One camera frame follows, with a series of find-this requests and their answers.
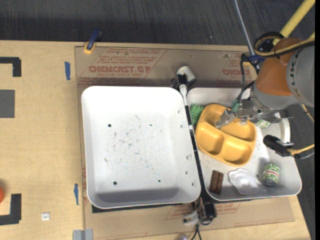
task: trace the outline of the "wooden table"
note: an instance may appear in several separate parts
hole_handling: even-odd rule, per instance
[[[99,45],[211,49],[210,45]],[[0,239],[69,240],[73,230],[85,229],[75,46],[84,43],[0,41],[0,57],[19,57],[22,61],[21,77],[13,77],[11,64],[0,64],[0,90],[15,90],[14,118],[0,118],[0,185],[7,195],[22,196],[22,219],[19,224],[0,226]],[[244,46],[229,48],[235,47],[246,50]],[[66,80],[65,62],[70,63],[70,80]],[[0,211],[9,209],[6,198]],[[202,231],[202,239],[310,239],[297,197],[289,200],[293,222]],[[46,212],[50,212],[50,220],[42,221]],[[177,236],[136,239],[173,240]]]

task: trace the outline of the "small white label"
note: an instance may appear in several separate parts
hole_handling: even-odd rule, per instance
[[[49,221],[50,220],[50,212],[41,213],[41,220],[42,221]]]

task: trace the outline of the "green sponge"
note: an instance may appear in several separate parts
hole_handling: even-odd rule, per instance
[[[192,104],[190,107],[191,121],[193,125],[196,125],[199,121],[200,115],[204,110],[204,106]]]

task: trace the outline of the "yellow pole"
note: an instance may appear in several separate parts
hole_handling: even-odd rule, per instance
[[[312,33],[312,35],[309,36],[308,39],[315,38],[315,37],[316,37],[316,31],[314,31],[314,32]]]
[[[299,22],[304,18],[304,16],[306,16],[306,14],[312,8],[312,6],[314,6],[315,3],[316,0],[304,0],[302,4],[299,6],[299,8],[296,10],[296,12],[289,19],[287,24],[285,24],[280,33],[284,37],[289,36],[292,33],[292,31],[296,28],[296,26],[299,24]],[[278,41],[278,39],[275,39],[273,41],[273,45],[275,45]]]

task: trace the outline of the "metal bracket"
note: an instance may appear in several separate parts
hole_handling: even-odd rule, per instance
[[[215,123],[215,127],[220,129],[223,126],[230,124],[235,119],[235,114],[228,109],[225,109],[220,116],[220,120]]]
[[[92,228],[85,230],[75,229],[72,234],[72,240],[94,240],[94,231]]]

